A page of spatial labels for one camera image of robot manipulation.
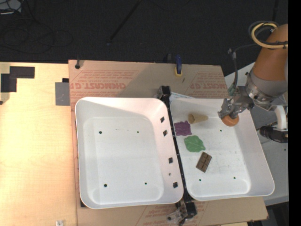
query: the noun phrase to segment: orange round object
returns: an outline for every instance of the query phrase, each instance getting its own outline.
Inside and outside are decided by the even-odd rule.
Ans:
[[[222,122],[226,126],[235,126],[239,122],[239,116],[237,115],[235,119],[232,119],[229,115],[226,115],[222,118]]]

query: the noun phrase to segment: black fabric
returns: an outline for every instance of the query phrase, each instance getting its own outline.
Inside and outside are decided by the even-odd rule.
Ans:
[[[288,23],[288,0],[24,0],[21,13],[0,15],[0,61],[67,63],[69,59],[221,65],[234,72],[229,48],[253,43],[248,27]],[[260,48],[237,52],[238,68]]]

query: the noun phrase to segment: cardboard sheet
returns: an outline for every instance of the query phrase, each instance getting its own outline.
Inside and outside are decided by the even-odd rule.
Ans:
[[[74,150],[77,217],[79,226],[173,226],[166,215],[174,204],[93,210],[81,207],[74,107],[83,97],[154,97],[160,86],[195,98],[228,97],[222,69],[217,65],[182,65],[181,77],[174,64],[113,61],[69,61],[70,103]],[[264,220],[268,217],[262,197],[195,202],[198,214],[185,226],[208,226]]]

